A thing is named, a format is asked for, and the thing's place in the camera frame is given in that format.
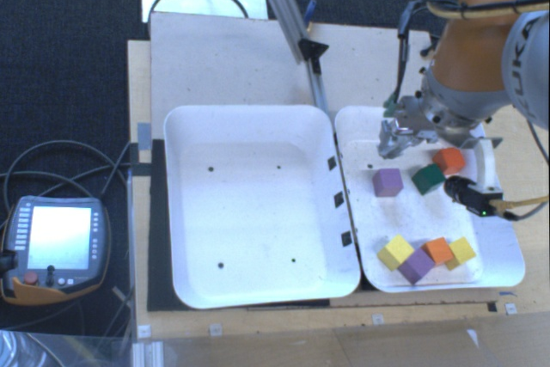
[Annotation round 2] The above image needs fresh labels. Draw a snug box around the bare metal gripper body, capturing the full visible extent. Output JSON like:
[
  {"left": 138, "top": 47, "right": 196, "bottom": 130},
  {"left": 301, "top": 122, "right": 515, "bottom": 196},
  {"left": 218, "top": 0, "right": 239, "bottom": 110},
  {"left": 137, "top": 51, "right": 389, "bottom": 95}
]
[{"left": 392, "top": 95, "right": 486, "bottom": 143}]

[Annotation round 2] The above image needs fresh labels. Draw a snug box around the purple cube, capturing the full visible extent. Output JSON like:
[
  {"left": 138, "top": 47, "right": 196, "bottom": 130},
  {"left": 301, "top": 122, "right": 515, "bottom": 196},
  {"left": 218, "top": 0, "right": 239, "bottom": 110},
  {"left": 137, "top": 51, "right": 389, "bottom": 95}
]
[
  {"left": 371, "top": 168, "right": 405, "bottom": 199},
  {"left": 397, "top": 247, "right": 437, "bottom": 286}
]

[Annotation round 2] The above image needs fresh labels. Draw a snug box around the green cube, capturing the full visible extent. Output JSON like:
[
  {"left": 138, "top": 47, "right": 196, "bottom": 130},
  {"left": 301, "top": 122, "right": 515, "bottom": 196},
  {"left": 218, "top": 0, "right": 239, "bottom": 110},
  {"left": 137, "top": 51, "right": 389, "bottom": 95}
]
[{"left": 411, "top": 163, "right": 447, "bottom": 196}]

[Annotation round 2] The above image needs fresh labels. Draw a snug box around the orange cube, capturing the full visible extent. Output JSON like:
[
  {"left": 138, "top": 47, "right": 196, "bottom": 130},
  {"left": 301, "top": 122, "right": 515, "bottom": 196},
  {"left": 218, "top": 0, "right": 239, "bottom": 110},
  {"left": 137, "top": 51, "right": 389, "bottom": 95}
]
[
  {"left": 421, "top": 236, "right": 455, "bottom": 266},
  {"left": 431, "top": 147, "right": 467, "bottom": 177}
]

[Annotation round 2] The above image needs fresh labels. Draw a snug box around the white plastic tray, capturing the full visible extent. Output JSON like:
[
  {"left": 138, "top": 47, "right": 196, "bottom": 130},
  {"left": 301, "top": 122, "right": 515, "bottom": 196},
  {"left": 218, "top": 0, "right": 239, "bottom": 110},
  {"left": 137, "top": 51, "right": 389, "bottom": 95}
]
[
  {"left": 162, "top": 104, "right": 363, "bottom": 310},
  {"left": 333, "top": 105, "right": 527, "bottom": 295}
]

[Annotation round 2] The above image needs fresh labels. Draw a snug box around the yellow cube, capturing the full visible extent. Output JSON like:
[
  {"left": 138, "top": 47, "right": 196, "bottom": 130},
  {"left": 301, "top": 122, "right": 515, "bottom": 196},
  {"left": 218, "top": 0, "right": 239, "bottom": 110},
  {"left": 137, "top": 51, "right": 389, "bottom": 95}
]
[
  {"left": 376, "top": 233, "right": 416, "bottom": 272},
  {"left": 443, "top": 236, "right": 478, "bottom": 272}
]

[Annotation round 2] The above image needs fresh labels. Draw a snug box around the pale wood board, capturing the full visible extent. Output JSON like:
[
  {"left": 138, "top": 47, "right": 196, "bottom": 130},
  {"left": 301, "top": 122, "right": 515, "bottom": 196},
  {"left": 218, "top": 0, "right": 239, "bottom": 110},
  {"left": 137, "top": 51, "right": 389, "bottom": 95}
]
[{"left": 127, "top": 11, "right": 550, "bottom": 339}]

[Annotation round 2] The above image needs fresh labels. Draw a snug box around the black cylinder on white bracket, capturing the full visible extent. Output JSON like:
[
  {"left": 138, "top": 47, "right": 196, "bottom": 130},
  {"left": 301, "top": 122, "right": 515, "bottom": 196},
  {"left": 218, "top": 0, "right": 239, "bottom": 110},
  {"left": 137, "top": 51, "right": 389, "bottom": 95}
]
[{"left": 443, "top": 138, "right": 504, "bottom": 218}]

